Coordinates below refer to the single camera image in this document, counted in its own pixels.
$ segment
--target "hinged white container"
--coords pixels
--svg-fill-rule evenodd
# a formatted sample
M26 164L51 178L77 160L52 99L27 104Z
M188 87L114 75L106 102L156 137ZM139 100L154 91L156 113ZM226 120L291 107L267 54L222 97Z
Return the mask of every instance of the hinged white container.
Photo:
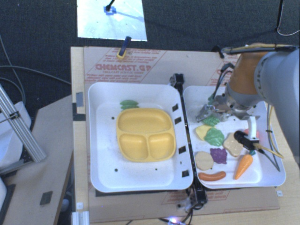
M215 87L190 86L184 91L187 121L192 143L192 153L198 151L209 152L216 148L205 141L201 141L195 134L195 128L201 123L195 117ZM172 118L175 136L176 152L168 160L160 162L131 162L120 152L116 119L122 111L120 102L134 100L141 108L158 108ZM179 92L169 85L131 84L98 82L89 88L89 126L90 126L90 175L93 186L101 192L127 192L148 190L182 190L191 186L193 182L192 162L189 153L184 116ZM260 143L270 147L266 130L266 107L264 102L249 111L259 115L257 130L260 132ZM230 117L226 122L220 122L216 128L225 137L228 133L248 128L247 121ZM256 153L251 168L245 176L233 179L239 157L232 157L227 153L227 164L216 164L206 173L225 171L227 176L219 181L207 182L199 180L211 189L272 187L280 186L285 181L285 170L280 158L276 158L280 172L262 154Z
M88 92L91 182L101 192L182 190L193 182L179 92L169 85L98 82ZM134 100L140 108L158 108L171 117L176 152L160 162L132 162L120 152L116 120L120 102Z

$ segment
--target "yellow plate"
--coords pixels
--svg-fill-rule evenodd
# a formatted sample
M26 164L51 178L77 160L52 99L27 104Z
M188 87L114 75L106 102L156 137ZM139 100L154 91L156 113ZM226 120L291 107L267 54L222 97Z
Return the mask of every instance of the yellow plate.
M117 138L123 156L133 162L157 162L176 150L170 116L161 109L131 108L117 118Z

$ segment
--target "toy hot dog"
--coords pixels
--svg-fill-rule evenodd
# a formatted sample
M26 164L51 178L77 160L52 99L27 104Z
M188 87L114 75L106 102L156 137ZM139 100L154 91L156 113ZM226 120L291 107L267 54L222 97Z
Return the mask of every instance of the toy hot dog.
M226 177L226 173L224 171L215 173L215 174L207 174L204 172L198 173L198 177L203 181L218 181L224 177Z

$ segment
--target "black carpet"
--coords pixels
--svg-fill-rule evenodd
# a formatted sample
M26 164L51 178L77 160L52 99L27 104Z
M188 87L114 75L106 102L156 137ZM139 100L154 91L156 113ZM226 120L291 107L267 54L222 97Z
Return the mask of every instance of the black carpet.
M148 42L130 47L210 51L214 45L253 42L299 45L299 33L275 32L280 0L142 0ZM77 37L76 0L0 0L0 34L15 66L36 69L70 81L70 47L121 46L117 40ZM285 0L282 33L299 29L300 0ZM0 48L0 66L8 65ZM71 87L31 72L16 70L26 92L27 110L36 111L71 94ZM16 83L11 69L0 77ZM19 91L0 80L13 102Z

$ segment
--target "toy carrot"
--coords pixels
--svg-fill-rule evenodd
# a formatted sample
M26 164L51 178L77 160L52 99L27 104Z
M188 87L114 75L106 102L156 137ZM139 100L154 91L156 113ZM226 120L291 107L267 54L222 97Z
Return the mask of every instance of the toy carrot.
M246 154L242 157L238 169L236 170L234 179L238 179L252 164L253 157L250 154Z

